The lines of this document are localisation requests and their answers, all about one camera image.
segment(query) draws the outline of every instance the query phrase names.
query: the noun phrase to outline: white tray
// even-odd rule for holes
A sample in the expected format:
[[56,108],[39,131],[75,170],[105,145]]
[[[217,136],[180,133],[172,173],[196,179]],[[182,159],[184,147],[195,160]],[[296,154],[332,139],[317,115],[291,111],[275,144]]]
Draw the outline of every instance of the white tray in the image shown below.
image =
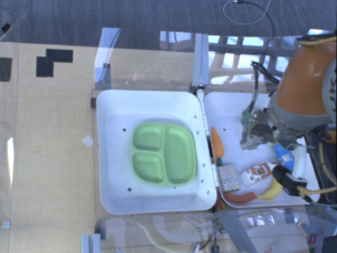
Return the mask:
[[[263,162],[278,162],[276,154],[272,150],[272,144],[261,144],[256,150],[242,150],[240,148],[240,139],[242,126],[240,123],[241,112],[251,102],[252,94],[250,93],[223,93],[213,92],[205,97],[205,111],[210,129],[215,127],[224,146],[224,164],[233,164],[236,175],[239,175],[246,169]],[[267,94],[259,94],[255,107],[265,108],[268,105],[269,97]],[[307,164],[304,177],[308,180],[309,189],[319,189],[317,179],[312,167],[310,156],[307,156]],[[261,194],[269,188],[272,177],[268,177],[250,187],[246,188],[241,183],[241,189],[233,192],[234,194],[246,194],[254,192]],[[319,195],[313,195],[312,199],[317,201]],[[271,206],[293,206],[308,204],[300,197],[289,196],[282,191],[273,200],[253,200],[248,203],[232,203],[226,201],[230,206],[236,208],[257,208]]]
[[[136,179],[131,169],[131,136],[144,122],[170,122],[193,134],[195,178],[181,187],[161,187]],[[216,190],[200,103],[187,92],[107,90],[97,98],[101,201],[116,215],[207,210]]]

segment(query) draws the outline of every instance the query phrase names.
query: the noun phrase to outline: yellow banana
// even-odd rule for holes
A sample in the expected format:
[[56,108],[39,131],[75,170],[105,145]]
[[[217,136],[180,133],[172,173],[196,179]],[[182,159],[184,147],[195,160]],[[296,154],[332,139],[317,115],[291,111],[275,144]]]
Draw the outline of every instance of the yellow banana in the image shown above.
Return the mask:
[[275,178],[273,178],[273,182],[271,187],[263,194],[257,195],[257,199],[264,199],[264,200],[272,200],[274,199],[280,192],[282,191],[282,185],[279,184]]

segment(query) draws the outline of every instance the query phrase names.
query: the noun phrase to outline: green divided tray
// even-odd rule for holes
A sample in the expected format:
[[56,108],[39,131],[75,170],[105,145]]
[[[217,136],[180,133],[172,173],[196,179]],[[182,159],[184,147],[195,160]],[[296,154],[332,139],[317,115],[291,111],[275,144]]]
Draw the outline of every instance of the green divided tray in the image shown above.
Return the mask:
[[183,186],[196,172],[193,136],[180,125],[143,123],[132,134],[131,165],[144,183]]

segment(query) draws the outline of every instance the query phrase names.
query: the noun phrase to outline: white sticker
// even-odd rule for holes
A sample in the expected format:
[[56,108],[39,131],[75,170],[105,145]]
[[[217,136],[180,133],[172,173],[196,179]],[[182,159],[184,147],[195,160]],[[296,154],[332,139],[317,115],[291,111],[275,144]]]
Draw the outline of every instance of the white sticker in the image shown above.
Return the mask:
[[10,221],[2,221],[2,229],[9,229],[11,227],[11,222]]
[[83,141],[83,143],[85,144],[85,146],[87,148],[89,148],[89,147],[91,147],[91,146],[94,145],[94,141],[93,141],[93,139],[89,135],[86,136],[86,137],[84,137],[84,138],[82,138],[82,141]]

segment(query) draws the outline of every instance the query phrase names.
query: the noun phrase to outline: blue package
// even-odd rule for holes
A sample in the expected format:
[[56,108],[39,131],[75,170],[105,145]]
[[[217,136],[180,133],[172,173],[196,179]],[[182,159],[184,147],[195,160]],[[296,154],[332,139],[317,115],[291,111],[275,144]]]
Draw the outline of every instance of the blue package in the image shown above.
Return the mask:
[[277,157],[279,158],[279,161],[281,165],[289,169],[290,171],[293,171],[294,169],[294,156],[293,154],[284,149],[282,146],[279,144],[276,144],[273,147],[274,152],[276,153]]

